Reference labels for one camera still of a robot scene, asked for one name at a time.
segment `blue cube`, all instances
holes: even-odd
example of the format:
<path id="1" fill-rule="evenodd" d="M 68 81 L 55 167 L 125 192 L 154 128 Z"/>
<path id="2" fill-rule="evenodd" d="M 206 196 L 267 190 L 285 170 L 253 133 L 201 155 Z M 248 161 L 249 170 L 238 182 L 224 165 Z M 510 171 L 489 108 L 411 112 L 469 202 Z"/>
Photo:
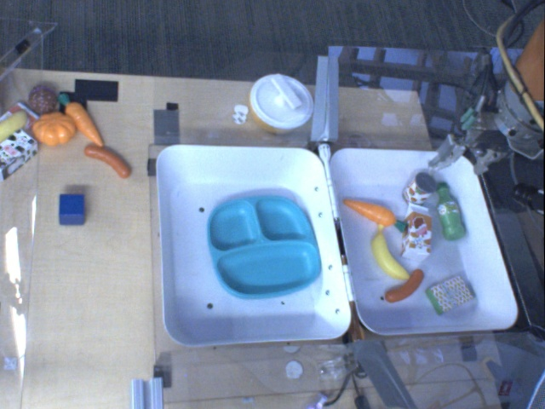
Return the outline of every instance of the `blue cube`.
<path id="1" fill-rule="evenodd" d="M 81 226 L 85 223 L 85 196 L 83 194 L 60 195 L 59 223 L 63 226 Z"/>

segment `green bottle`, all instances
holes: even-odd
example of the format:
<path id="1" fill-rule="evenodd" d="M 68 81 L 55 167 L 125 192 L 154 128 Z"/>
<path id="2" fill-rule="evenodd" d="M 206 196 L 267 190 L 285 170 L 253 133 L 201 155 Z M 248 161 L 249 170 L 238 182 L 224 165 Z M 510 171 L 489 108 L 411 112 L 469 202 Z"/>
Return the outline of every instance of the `green bottle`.
<path id="1" fill-rule="evenodd" d="M 466 229 L 462 225 L 460 206 L 450 195 L 450 189 L 446 183 L 441 182 L 437 186 L 437 194 L 439 195 L 437 211 L 443 227 L 443 236 L 449 241 L 460 239 L 466 234 Z"/>

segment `orange pumpkin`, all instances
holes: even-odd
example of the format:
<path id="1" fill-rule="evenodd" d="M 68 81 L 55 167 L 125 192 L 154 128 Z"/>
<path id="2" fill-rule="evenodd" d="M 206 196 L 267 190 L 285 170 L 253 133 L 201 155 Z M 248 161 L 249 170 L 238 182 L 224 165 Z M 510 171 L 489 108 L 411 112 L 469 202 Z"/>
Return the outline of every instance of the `orange pumpkin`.
<path id="1" fill-rule="evenodd" d="M 47 146 L 65 144 L 76 134 L 74 119 L 62 112 L 46 113 L 32 125 L 36 139 Z"/>

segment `white lid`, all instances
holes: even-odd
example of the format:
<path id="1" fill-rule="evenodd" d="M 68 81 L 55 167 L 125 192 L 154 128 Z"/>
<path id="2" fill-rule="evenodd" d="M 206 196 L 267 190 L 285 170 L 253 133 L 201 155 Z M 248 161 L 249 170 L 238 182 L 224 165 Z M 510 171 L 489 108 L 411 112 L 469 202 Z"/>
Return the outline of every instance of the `white lid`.
<path id="1" fill-rule="evenodd" d="M 282 74 L 270 74 L 255 82 L 250 103 L 265 124 L 285 130 L 306 123 L 314 108 L 313 97 L 305 85 Z"/>

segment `sausage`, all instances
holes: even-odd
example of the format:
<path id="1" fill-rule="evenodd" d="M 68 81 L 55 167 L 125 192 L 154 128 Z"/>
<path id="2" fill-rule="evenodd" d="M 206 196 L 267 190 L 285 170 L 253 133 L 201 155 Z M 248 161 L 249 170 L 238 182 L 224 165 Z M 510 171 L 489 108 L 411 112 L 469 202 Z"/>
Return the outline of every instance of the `sausage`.
<path id="1" fill-rule="evenodd" d="M 416 269 L 404 284 L 388 291 L 384 298 L 390 303 L 405 300 L 405 298 L 418 289 L 418 286 L 420 286 L 420 283 L 422 283 L 423 280 L 424 272 L 421 269 Z"/>
<path id="2" fill-rule="evenodd" d="M 106 147 L 98 147 L 95 144 L 89 144 L 86 146 L 84 152 L 85 156 L 106 162 L 116 171 L 116 173 L 118 173 L 119 177 L 126 179 L 130 176 L 130 167 L 116 153 Z"/>

